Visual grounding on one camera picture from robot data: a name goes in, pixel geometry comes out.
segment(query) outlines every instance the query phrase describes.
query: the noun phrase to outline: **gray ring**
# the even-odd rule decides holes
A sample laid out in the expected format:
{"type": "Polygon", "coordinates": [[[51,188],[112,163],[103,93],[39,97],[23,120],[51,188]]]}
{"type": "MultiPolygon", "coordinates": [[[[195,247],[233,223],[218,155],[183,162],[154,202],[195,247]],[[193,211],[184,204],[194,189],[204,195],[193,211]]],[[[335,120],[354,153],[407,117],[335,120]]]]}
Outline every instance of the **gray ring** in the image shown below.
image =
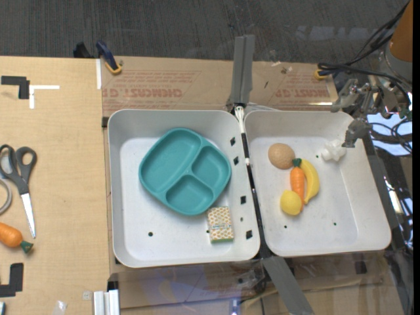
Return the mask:
{"type": "Polygon", "coordinates": [[[7,184],[7,182],[2,180],[1,178],[0,178],[0,186],[4,186],[6,188],[6,191],[7,191],[6,202],[3,204],[2,207],[0,207],[0,215],[1,215],[2,213],[4,213],[7,210],[7,208],[12,203],[12,190],[11,190],[10,186],[7,184]]]}

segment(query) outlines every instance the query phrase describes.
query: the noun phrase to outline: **toy banana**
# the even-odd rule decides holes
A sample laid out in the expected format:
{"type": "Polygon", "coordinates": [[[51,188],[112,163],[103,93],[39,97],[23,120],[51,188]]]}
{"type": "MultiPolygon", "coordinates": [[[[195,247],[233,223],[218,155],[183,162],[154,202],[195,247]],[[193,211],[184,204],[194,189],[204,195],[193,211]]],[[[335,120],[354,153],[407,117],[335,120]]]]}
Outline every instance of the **toy banana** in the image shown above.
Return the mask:
{"type": "Polygon", "coordinates": [[[306,177],[306,195],[304,197],[304,203],[308,204],[309,200],[320,191],[320,178],[315,167],[308,160],[302,159],[301,169],[306,177]]]}

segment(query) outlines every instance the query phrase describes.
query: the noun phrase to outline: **brown round toy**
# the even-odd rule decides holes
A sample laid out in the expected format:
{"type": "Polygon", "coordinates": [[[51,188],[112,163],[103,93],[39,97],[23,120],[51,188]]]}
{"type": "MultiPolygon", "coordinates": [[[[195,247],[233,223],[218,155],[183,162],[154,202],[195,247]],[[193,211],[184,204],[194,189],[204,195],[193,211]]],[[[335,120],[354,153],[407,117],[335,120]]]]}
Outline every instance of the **brown round toy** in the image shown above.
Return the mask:
{"type": "Polygon", "coordinates": [[[292,160],[295,158],[295,152],[287,144],[272,144],[268,149],[268,159],[277,168],[291,168],[293,166],[292,160]]]}

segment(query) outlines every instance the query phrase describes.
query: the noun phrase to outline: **teal plate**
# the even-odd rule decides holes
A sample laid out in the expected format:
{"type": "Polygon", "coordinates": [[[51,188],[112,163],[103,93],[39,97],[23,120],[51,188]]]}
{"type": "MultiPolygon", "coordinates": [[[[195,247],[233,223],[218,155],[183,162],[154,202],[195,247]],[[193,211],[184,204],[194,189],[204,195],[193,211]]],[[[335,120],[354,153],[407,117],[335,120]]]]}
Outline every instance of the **teal plate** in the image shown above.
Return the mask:
{"type": "Polygon", "coordinates": [[[226,156],[197,132],[166,132],[138,169],[143,187],[172,210],[188,216],[205,212],[230,180],[226,156]]]}

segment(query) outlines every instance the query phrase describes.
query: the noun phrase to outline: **orange carrot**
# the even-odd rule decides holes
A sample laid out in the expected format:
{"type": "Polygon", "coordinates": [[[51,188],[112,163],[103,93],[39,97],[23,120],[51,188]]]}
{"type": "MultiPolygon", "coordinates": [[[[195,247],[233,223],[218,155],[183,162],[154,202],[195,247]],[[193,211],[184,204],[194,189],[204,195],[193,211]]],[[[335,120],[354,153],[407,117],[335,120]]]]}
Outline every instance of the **orange carrot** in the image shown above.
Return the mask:
{"type": "Polygon", "coordinates": [[[301,165],[302,159],[293,159],[293,168],[290,172],[290,185],[291,189],[299,195],[302,201],[301,211],[303,210],[303,205],[305,203],[305,173],[299,167],[301,165]]]}
{"type": "Polygon", "coordinates": [[[9,247],[18,247],[20,245],[25,253],[28,253],[33,246],[32,243],[24,241],[19,230],[2,222],[0,222],[0,242],[9,247]]]}

